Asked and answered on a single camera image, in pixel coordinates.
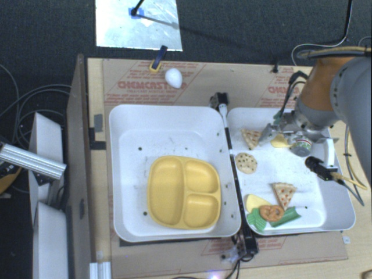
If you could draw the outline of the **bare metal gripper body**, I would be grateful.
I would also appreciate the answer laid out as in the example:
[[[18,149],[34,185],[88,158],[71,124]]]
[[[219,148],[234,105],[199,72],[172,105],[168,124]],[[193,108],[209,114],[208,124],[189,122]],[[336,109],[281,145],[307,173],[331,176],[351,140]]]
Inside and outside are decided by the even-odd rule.
[[[296,139],[305,137],[312,142],[326,138],[325,129],[331,125],[331,112],[325,110],[292,110],[284,113],[278,124],[278,133],[296,133]]]

